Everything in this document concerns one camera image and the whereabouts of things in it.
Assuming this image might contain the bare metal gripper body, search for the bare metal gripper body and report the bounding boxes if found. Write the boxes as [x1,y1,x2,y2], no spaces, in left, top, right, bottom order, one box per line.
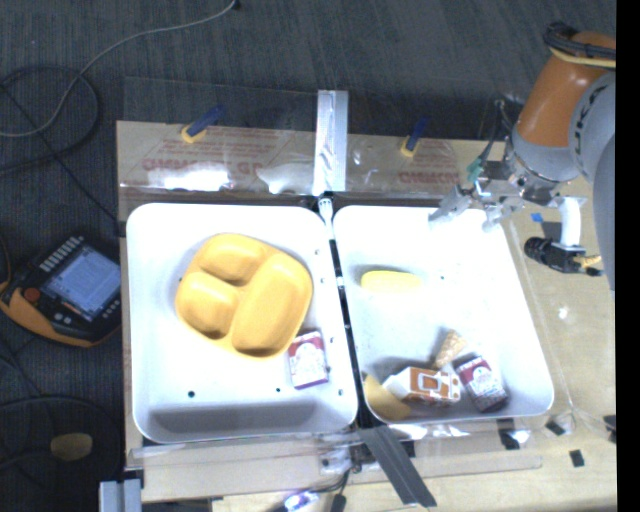
[470,159,562,207]

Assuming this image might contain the white plastic tray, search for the white plastic tray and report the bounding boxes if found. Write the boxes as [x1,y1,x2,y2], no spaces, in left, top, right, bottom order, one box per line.
[331,204,556,427]
[125,201,360,445]

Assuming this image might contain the yellow banana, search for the yellow banana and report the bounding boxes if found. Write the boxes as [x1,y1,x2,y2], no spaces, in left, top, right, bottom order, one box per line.
[360,269,423,294]

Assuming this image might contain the beige biscuit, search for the beige biscuit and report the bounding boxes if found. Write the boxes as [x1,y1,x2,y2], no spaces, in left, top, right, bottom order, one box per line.
[432,329,469,371]

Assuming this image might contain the red and white carton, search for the red and white carton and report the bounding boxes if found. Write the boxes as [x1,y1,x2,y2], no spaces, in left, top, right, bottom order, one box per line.
[286,329,331,391]
[454,354,510,414]

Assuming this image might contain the orange and white carton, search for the orange and white carton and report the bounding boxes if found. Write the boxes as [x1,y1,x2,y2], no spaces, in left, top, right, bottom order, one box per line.
[381,365,463,407]

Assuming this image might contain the yellow divided plate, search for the yellow divided plate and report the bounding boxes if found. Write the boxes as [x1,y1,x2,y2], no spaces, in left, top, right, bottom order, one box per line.
[174,232,315,360]

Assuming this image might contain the brown oval toy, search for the brown oval toy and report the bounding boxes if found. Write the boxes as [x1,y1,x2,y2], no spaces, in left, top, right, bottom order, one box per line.
[49,432,95,463]

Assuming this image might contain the black cylinder on white bracket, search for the black cylinder on white bracket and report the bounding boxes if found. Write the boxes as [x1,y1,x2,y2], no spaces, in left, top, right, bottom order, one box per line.
[523,195,589,274]

